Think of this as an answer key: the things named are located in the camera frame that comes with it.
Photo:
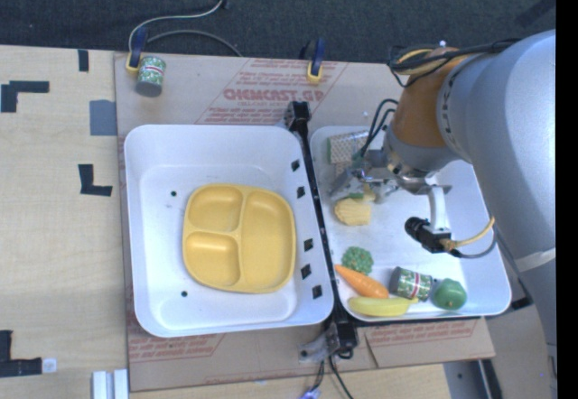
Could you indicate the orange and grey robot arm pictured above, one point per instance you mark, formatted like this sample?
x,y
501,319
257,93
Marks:
x,y
496,126

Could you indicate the yellow divided plate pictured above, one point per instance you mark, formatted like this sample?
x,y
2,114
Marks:
x,y
266,234

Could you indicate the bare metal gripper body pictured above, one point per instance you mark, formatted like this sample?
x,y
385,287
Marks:
x,y
381,166

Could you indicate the brown cardboard board, red print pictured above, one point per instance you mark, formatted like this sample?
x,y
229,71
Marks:
x,y
253,361

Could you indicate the yellow ridged toy food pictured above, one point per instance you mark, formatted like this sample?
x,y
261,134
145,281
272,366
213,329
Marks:
x,y
352,212

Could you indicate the white plastic tray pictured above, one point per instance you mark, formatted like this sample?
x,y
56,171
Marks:
x,y
397,239
158,230

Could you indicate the tan checked packet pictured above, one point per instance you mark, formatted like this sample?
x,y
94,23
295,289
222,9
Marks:
x,y
345,146

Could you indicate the green toy peas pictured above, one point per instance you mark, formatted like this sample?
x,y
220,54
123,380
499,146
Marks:
x,y
357,259

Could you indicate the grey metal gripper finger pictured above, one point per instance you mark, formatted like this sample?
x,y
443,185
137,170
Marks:
x,y
347,185
385,192

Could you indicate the orange carrot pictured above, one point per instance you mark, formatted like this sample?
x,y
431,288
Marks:
x,y
363,283

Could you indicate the thin black rod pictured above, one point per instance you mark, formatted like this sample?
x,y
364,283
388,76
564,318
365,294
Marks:
x,y
323,232

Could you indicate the yellow banana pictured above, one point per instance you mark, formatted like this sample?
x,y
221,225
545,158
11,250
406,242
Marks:
x,y
379,307

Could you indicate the green and yellow toy food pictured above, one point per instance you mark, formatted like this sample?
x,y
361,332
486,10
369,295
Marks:
x,y
357,196

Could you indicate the black cylinder on white bracket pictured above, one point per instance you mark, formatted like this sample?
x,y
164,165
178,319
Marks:
x,y
426,232

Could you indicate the green toy apple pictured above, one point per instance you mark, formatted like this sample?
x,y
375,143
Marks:
x,y
449,294

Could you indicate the green and white can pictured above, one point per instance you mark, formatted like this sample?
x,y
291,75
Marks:
x,y
151,74
412,283

